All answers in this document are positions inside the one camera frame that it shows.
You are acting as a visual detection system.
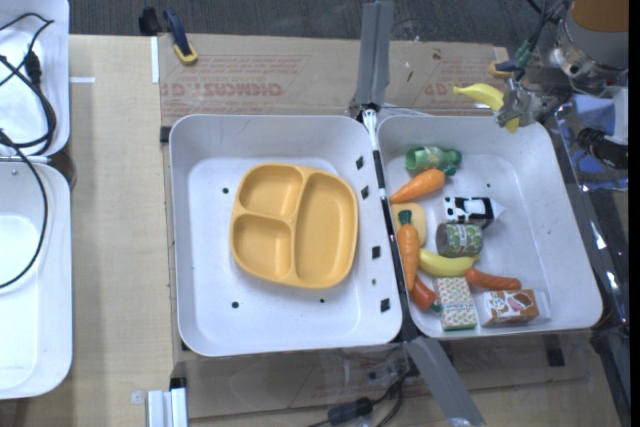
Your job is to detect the black cylinder on white bracket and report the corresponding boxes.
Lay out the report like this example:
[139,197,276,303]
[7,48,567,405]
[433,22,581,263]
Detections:
[575,86,630,169]

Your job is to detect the green plastic bottle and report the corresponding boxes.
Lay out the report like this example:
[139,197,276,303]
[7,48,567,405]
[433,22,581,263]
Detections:
[404,144,463,177]

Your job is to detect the orange carrot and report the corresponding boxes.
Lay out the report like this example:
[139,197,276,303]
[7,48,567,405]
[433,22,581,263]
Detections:
[389,167,447,205]
[396,209,422,293]

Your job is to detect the brown and white carton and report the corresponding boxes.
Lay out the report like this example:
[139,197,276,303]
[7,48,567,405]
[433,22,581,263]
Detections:
[479,289,552,329]

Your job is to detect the black block with thin wires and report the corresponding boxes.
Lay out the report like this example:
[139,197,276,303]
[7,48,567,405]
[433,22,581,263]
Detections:
[327,396,375,425]

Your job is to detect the yellow bread slice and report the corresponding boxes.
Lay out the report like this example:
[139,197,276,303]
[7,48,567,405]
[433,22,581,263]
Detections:
[390,202,428,248]

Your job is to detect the yellow banana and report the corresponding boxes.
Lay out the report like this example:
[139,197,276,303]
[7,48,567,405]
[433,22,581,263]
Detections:
[417,247,482,279]
[452,82,521,134]

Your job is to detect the green can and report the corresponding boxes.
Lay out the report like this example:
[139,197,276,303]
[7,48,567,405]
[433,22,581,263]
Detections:
[435,221,485,259]

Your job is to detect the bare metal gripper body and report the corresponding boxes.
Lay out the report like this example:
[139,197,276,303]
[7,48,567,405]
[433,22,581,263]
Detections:
[514,45,629,114]

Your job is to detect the black and white carton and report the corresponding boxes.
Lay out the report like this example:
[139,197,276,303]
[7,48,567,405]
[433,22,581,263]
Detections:
[443,195,507,231]

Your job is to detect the yellow patterned carton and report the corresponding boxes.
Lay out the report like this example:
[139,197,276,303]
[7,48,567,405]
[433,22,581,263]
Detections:
[432,276,479,333]

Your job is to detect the white plastic tray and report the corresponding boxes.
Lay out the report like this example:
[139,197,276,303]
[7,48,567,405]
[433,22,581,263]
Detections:
[375,114,605,342]
[168,113,404,358]

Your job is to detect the yellow divided plate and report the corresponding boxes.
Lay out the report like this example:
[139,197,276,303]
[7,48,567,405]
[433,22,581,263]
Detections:
[229,162,360,291]

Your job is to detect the orange sausage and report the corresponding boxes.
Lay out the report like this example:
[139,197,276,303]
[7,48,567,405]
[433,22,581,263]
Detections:
[464,267,523,293]
[410,275,442,314]

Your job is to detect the brown cardboard board red print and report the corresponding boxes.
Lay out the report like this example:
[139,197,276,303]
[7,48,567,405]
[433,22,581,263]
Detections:
[156,32,592,420]

